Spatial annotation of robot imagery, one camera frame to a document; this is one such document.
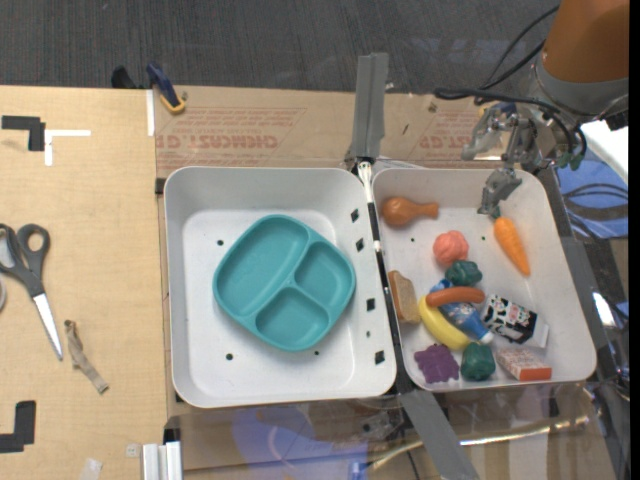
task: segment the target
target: banana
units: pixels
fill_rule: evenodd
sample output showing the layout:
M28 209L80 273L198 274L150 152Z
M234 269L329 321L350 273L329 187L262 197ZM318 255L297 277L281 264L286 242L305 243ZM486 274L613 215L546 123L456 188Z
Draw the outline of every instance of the banana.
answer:
M450 324L438 308L427 304L426 297L420 298L418 311L427 330L451 350L462 350L471 343L467 335Z

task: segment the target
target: orange carrot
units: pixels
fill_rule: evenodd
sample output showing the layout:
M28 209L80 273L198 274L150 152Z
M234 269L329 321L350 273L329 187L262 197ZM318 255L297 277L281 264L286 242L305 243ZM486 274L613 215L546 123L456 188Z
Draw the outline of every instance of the orange carrot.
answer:
M524 276L531 274L527 253L513 221L508 217L498 217L493 224L493 234L516 268Z
M452 286L436 290L427 295L427 304L432 308L454 302L474 302L480 304L484 300L484 292L471 286Z

